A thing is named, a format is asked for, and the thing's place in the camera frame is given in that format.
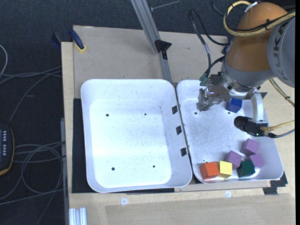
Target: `white tray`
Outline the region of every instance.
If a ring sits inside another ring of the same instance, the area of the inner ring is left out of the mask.
[[[242,108],[237,113],[228,112],[223,102],[213,105],[210,110],[200,112],[197,110],[199,89],[198,80],[184,80],[177,85],[178,103],[182,122],[187,137],[191,163],[195,177],[203,183],[238,182],[245,180],[276,180],[283,174],[283,166],[274,139],[267,137],[253,137],[237,129],[233,121],[237,116],[252,117],[253,109],[250,100],[243,100]],[[265,165],[256,168],[255,173],[249,177],[239,178],[236,170],[228,179],[216,177],[203,180],[200,166],[205,162],[218,162],[224,159],[226,153],[233,150],[240,153],[240,148],[246,139],[257,141]]]
[[[174,87],[91,79],[81,87],[87,180],[101,193],[187,185],[192,178]]]

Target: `yellow cube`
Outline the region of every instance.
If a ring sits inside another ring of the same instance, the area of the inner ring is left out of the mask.
[[[233,164],[226,161],[219,161],[220,177],[228,178],[233,174]]]

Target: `white cable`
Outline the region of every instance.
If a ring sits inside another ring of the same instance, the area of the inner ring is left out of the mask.
[[[6,67],[8,65],[8,53],[6,52],[5,48],[1,44],[0,44],[0,47],[3,49],[3,51],[5,53],[5,56],[6,56],[4,67],[3,67],[3,69],[2,69],[2,71],[0,73],[0,77],[1,77],[1,75],[4,73],[4,70],[6,69]]]

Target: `block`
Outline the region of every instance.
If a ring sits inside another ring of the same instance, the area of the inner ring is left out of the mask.
[[[220,174],[218,164],[216,162],[204,163],[200,167],[203,179],[215,178]]]
[[[254,167],[264,166],[264,160],[263,160],[262,156],[259,153],[250,155],[249,158],[252,161]]]
[[[235,151],[230,151],[225,155],[224,161],[232,163],[232,169],[235,170],[240,166],[242,155]]]
[[[228,178],[233,174],[233,164],[226,161],[219,161],[219,171],[220,171],[220,177],[222,178]]]
[[[236,169],[238,177],[251,176],[255,173],[254,165],[252,161],[242,161],[240,166]]]
[[[226,110],[237,113],[242,108],[242,102],[241,99],[231,98],[226,104]]]
[[[243,142],[240,152],[245,154],[246,156],[250,156],[256,154],[259,147],[259,143],[248,138]]]

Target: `wooden table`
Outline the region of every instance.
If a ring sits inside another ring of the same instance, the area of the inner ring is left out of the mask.
[[[265,195],[262,188],[270,181],[195,184],[163,194],[71,193],[73,99],[80,98],[81,84],[91,78],[162,78],[158,54],[153,54],[142,30],[75,26],[87,46],[80,53],[70,42],[61,44],[63,93],[67,147],[67,176],[70,208],[87,208],[88,224],[295,224],[295,136],[276,139],[288,184],[278,187],[278,195]],[[207,68],[207,57],[195,34],[160,32],[171,42],[167,51],[174,85],[184,79],[199,79]],[[212,60],[223,47],[204,37]],[[225,37],[214,37],[226,41]],[[215,74],[220,64],[212,69]],[[294,100],[294,89],[278,81]],[[293,107],[266,81],[261,91],[271,125],[294,119]],[[282,128],[280,133],[288,131]],[[121,205],[122,199],[127,205]]]

